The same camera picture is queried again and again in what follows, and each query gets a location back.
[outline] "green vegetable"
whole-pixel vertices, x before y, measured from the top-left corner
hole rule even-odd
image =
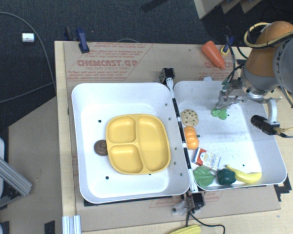
[[[210,169],[199,166],[193,171],[194,179],[196,183],[198,183],[202,187],[207,187],[211,183],[213,183],[214,179],[216,178],[210,171]]]
[[[221,185],[231,185],[236,181],[235,172],[229,169],[222,169],[217,172],[217,182]]]

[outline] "small carton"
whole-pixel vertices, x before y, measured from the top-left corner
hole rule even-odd
[[[211,169],[216,172],[218,170],[218,165],[220,162],[220,157],[216,154],[212,154],[203,148],[198,148],[194,156],[193,163],[198,166],[205,166],[206,168]]]

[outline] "black floor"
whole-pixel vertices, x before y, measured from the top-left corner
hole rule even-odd
[[[226,15],[216,7],[202,20],[193,0],[0,0],[0,11],[21,17],[37,31],[54,75],[54,41],[64,40],[66,26],[81,26],[88,41],[224,44],[226,26],[241,40],[254,23],[292,21],[293,0],[263,0],[246,14],[240,5]],[[23,43],[25,32],[32,31],[24,22],[0,14],[0,131],[55,96],[42,46],[38,40]]]

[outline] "yellow plate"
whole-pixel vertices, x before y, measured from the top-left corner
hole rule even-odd
[[[112,166],[122,174],[152,174],[170,163],[165,127],[152,115],[114,117],[106,127],[106,145]]]

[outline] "blue clamp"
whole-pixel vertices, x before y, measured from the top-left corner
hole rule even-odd
[[[86,35],[85,35],[85,32],[82,29],[82,27],[78,27],[76,29],[76,34],[77,34],[78,41],[80,41],[80,43],[79,43],[80,51],[82,53],[88,53],[89,48],[88,48],[88,45],[87,45],[87,42],[86,42]]]

